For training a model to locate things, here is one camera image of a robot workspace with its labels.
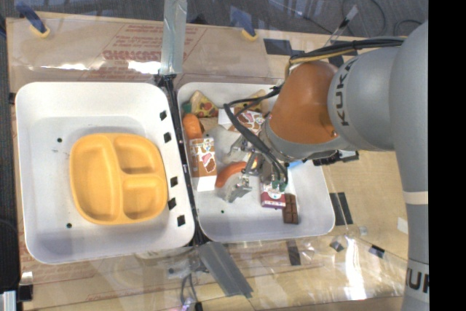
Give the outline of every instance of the orange plate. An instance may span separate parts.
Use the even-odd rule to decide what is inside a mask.
[[[92,223],[149,220],[167,204],[167,179],[159,149],[139,135],[83,136],[71,149],[70,178],[74,204]]]

